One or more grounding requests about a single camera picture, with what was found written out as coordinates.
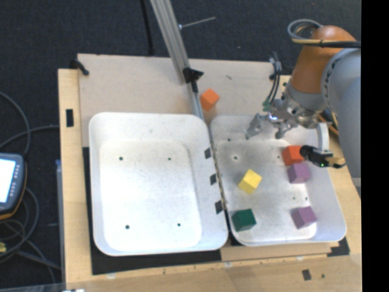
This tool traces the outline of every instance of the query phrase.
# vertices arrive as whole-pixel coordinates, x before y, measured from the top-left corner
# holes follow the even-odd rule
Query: black floor
[[[155,55],[166,57],[150,1],[145,2]],[[362,0],[171,2],[180,24],[216,17],[183,29],[190,58],[268,61],[275,51],[286,69],[293,68],[301,47],[291,42],[286,28],[300,18],[340,26],[361,39]],[[31,129],[58,125],[57,69],[68,68],[78,53],[148,55],[148,50],[140,0],[0,0],[0,92],[20,106]],[[20,113],[0,96],[0,144],[25,130]],[[23,136],[0,152],[22,153],[25,146]],[[59,270],[51,267],[50,273],[47,266],[25,256],[38,256],[35,245],[48,261],[61,262],[56,178],[60,158],[58,129],[32,133],[27,187],[38,200],[39,220],[28,243],[12,254],[0,253],[0,288],[61,282]],[[15,218],[32,222],[34,215],[27,193]],[[30,223],[26,224],[27,235]],[[0,242],[6,242],[8,231],[0,224]],[[20,235],[8,241],[17,244]]]

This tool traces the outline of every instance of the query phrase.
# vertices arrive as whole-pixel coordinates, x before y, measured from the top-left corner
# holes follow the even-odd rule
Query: orange block
[[[202,109],[209,111],[216,102],[220,99],[220,96],[212,89],[206,90],[203,94],[200,96],[200,103],[202,106]]]
[[[301,146],[291,145],[282,151],[282,158],[284,159],[285,165],[292,165],[293,163],[304,161],[304,158],[300,155],[300,148]]]

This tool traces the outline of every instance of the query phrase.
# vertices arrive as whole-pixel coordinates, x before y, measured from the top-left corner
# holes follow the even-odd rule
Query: purple block
[[[301,207],[294,210],[292,218],[298,229],[307,227],[317,221],[317,217],[311,207]]]
[[[305,183],[311,178],[308,166],[305,163],[293,163],[287,170],[289,182],[292,184]]]

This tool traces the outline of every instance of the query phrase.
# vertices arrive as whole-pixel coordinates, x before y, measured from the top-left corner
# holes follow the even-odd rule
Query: tray containing blocks
[[[300,155],[317,147],[314,129],[276,139],[265,123],[246,139],[252,116],[217,116],[210,125],[231,232],[246,246],[336,242],[346,224],[328,169]]]
[[[189,114],[98,113],[89,123],[93,236],[101,252],[211,251],[228,227],[208,128]]]

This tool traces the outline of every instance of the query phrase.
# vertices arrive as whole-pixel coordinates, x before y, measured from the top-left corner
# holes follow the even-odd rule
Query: monitor screen
[[[11,188],[16,161],[0,159],[0,202],[5,203]]]

